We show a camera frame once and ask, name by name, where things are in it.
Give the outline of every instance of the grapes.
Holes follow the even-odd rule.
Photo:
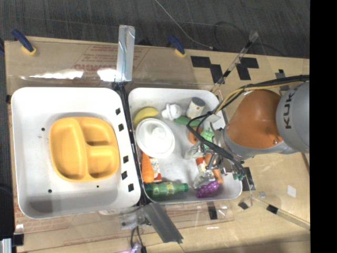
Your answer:
[[[217,182],[217,180],[210,182],[208,184],[205,184],[198,189],[198,192],[196,193],[196,197],[206,198],[212,193],[214,193],[219,188],[219,186],[220,184]]]

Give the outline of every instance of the gray floor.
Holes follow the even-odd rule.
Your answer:
[[[135,26],[136,43],[165,47],[173,34],[185,48],[239,52],[250,32],[257,31],[263,45],[250,53],[309,58],[310,0],[157,1],[189,38],[154,0],[0,0],[0,37],[12,40],[17,28],[31,36],[116,43],[118,26],[126,24]],[[2,58],[0,99],[0,188],[11,190]],[[3,216],[11,210],[6,192],[0,190]]]

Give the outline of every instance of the yellow plate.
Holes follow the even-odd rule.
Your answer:
[[[115,132],[99,118],[57,120],[49,133],[49,147],[56,173],[67,181],[87,182],[107,178],[120,165]]]

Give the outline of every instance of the purple object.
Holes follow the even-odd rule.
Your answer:
[[[210,182],[208,184],[205,184],[198,189],[198,192],[196,193],[196,197],[206,198],[212,193],[214,193],[219,188],[219,186],[220,184],[218,183],[217,180]]]

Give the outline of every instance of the green bottle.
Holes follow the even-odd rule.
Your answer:
[[[188,192],[189,185],[187,183],[148,183],[145,191],[150,198],[165,198],[176,194],[177,192]]]

